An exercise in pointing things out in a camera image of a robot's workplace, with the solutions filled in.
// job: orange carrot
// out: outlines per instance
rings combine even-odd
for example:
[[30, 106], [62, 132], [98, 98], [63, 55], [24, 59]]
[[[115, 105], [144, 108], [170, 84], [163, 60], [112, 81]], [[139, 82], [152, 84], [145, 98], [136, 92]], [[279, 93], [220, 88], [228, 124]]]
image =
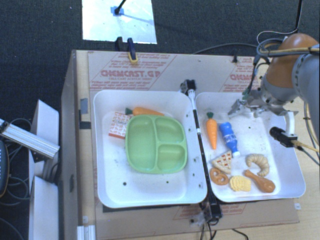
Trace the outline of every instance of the orange carrot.
[[125, 109], [125, 114], [126, 115], [134, 115], [134, 116], [138, 116], [138, 115], [158, 115], [158, 116], [164, 116], [163, 113], [154, 111], [152, 109], [148, 109], [148, 108], [144, 108], [144, 107], [140, 107], [137, 106], [135, 107], [133, 110], [126, 108]]
[[212, 148], [215, 150], [217, 148], [217, 121], [213, 119], [214, 113], [208, 112], [208, 121], [206, 121], [206, 132], [208, 134]]

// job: black carpet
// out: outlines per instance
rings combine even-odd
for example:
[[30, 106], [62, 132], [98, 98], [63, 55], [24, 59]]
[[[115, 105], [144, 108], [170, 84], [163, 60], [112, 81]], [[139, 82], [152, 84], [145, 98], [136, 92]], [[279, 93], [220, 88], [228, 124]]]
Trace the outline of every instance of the black carpet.
[[[295, 28], [299, 0], [151, 0], [158, 44], [137, 44], [138, 52], [191, 54], [231, 42], [257, 44], [261, 31]], [[299, 30], [319, 40], [320, 0], [303, 0]], [[263, 39], [274, 35], [265, 34]], [[82, 0], [0, 0], [0, 118], [31, 120], [40, 99], [60, 110], [72, 49], [113, 51], [114, 44], [82, 39]], [[254, 56], [250, 47], [223, 47], [215, 55]], [[28, 176], [28, 160], [12, 165]], [[28, 238], [29, 204], [0, 205], [0, 218]], [[0, 221], [0, 239], [19, 239]]]

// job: blue bottle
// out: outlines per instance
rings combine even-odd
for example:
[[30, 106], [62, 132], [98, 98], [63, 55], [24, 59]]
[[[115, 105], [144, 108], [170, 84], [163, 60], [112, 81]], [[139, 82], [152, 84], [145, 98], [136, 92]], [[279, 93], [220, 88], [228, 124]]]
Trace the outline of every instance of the blue bottle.
[[219, 125], [220, 132], [222, 133], [223, 140], [226, 146], [231, 150], [233, 157], [240, 156], [240, 152], [237, 149], [237, 137], [232, 130], [229, 122], [224, 122]]

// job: white tray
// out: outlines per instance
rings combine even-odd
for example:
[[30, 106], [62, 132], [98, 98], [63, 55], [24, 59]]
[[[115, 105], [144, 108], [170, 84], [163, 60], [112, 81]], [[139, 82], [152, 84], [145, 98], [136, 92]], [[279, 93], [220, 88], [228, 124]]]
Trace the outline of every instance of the white tray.
[[[178, 120], [187, 141], [187, 163], [173, 174], [146, 174], [130, 167], [125, 140], [108, 136], [115, 112], [145, 107]], [[189, 98], [174, 91], [103, 90], [93, 100], [92, 134], [96, 142], [97, 192], [110, 208], [200, 203], [207, 185]]]
[[240, 93], [231, 92], [203, 92], [196, 97], [196, 107], [208, 170], [212, 168], [210, 160], [228, 150], [219, 130], [216, 150], [213, 150], [210, 146], [206, 121], [208, 119], [207, 112], [211, 111], [214, 113], [213, 118], [218, 124], [231, 123], [238, 140], [237, 147], [241, 156], [233, 158], [231, 176], [243, 176], [246, 169], [257, 174], [260, 171], [259, 167], [254, 163], [252, 163], [251, 167], [248, 167], [245, 160], [246, 155], [253, 153], [263, 154], [268, 158], [270, 165], [270, 172], [266, 178], [274, 182], [275, 190], [272, 193], [263, 193], [252, 182], [251, 191], [235, 192], [229, 185], [219, 186], [211, 182], [213, 193], [224, 202], [246, 202], [302, 196], [305, 193], [306, 184], [294, 148], [282, 146], [269, 134], [269, 130], [274, 126], [286, 129], [285, 118], [271, 112], [263, 112], [261, 117], [254, 118], [253, 113], [249, 111], [246, 114], [229, 118], [228, 111], [236, 99], [241, 99], [241, 97]]

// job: toy pizza slice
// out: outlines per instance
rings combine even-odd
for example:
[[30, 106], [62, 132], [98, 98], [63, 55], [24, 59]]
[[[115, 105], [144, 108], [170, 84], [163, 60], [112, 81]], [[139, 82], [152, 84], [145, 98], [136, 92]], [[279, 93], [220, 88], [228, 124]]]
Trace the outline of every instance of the toy pizza slice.
[[223, 155], [219, 156], [215, 160], [213, 160], [211, 163], [214, 167], [218, 168], [220, 171], [231, 174], [231, 151], [228, 151], [224, 153]]

